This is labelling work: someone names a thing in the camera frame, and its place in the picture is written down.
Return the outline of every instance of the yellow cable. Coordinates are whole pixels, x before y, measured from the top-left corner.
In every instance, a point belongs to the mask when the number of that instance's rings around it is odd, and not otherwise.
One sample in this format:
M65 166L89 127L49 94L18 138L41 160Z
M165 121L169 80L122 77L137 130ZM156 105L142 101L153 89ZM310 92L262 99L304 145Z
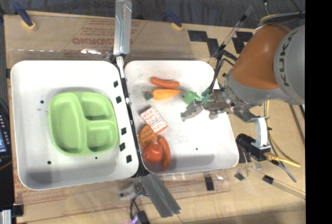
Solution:
M266 101L265 103L265 116L268 116L268 110L269 110L269 101ZM266 126L269 127L269 122L268 119L265 120L266 122ZM268 134L269 137L271 139L272 144L276 147L276 149L285 157L285 159L279 158L278 156L273 155L272 153L270 153L271 155L266 155L269 156L270 158L267 157L267 159L271 159L271 160L279 160L279 161L283 161L285 163L288 163L290 165L293 165L295 167L301 167L301 164L296 162L295 160L291 159L289 156L287 156L281 149L280 147L276 144L276 142L274 141L272 134L270 132L270 130L268 130Z

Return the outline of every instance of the white object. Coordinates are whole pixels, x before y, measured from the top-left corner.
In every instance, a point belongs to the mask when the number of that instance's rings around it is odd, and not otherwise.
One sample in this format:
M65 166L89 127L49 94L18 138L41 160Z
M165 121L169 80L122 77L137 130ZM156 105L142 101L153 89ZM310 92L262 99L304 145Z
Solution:
M104 61L23 61L11 70L18 175L28 188L43 190L133 176L139 162L118 70ZM119 140L97 155L68 156L53 145L48 107L66 91L106 96L117 117ZM119 145L125 143L120 151Z
M164 136L171 149L171 165L163 169L160 163L143 159L144 166L154 174L192 173L228 169L235 166L239 153L229 118L226 113L216 119L203 111L185 122L181 112L186 110L184 96L187 91L198 95L211 84L214 71L201 61L133 61L124 68L136 133L144 122L140 114L154 107L168 124L159 135ZM152 76L180 82L181 93L175 97L156 101L146 100L144 94L157 86L150 82Z

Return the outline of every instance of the toy tomato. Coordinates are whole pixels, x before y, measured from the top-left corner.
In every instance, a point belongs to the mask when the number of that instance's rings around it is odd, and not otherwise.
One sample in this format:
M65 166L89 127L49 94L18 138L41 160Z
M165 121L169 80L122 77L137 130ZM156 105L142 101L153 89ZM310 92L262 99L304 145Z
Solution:
M143 149L143 158L150 162L158 162L162 159L162 149L158 144L150 144Z

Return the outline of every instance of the cardboard surface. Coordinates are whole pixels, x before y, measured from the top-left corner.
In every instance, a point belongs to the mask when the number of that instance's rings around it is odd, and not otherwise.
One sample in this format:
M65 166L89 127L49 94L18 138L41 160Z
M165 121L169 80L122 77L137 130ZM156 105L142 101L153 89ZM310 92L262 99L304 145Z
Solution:
M29 12L37 23L37 30L27 31L21 26L18 16L5 17L5 43L7 68L22 60L40 59L98 59L108 58L112 52L112 18L68 16L41 12ZM129 60L184 58L210 61L206 41L193 41L188 31L203 31L219 44L232 28L184 24L182 31L174 29L170 23L133 20L131 33L131 55ZM75 44L74 38L105 37L105 44ZM235 46L227 48L236 54ZM101 54L92 54L91 50ZM222 72L228 72L225 63ZM9 105L11 107L10 81ZM254 114L263 115L263 108L256 107ZM270 162L259 163L259 170L250 172L244 164L233 169L213 172L215 191L207 191L203 173L165 178L165 184L179 203L181 213L171 218L160 218L149 198L138 201L151 223L257 223L264 219L269 223L305 223L306 203L300 198L306 191L305 145L303 140L304 118L294 114L288 104L270 102L270 126L275 141L281 149L301 167L287 166L297 179L293 182L279 167ZM229 116L234 136L240 133L255 135L253 124L246 124L236 116ZM16 155L15 138L12 138L13 156ZM17 175L14 159L16 203L24 204L24 215L18 223L130 223L129 204L119 199L119 188L126 182L105 182L46 191L32 191L24 187ZM268 175L279 185L262 181Z

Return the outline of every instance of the blue clamp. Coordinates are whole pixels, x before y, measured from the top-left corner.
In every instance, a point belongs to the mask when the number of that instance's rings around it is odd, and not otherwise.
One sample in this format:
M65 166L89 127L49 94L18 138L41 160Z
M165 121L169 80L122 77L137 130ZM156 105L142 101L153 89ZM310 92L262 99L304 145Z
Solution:
M169 11L169 10L166 10L166 11L164 12L164 17L166 17L166 19L167 19L167 18L170 18L170 19L172 20L172 22L173 22L172 25L173 25L176 29L178 29L178 30L182 30L183 26L182 26L182 24L181 24L181 22L180 22L180 19L177 17L176 14L174 14L173 12L171 12L171 11Z
M21 16L22 24L29 30L32 30L36 23L31 20L25 9L19 3L13 3L14 10Z

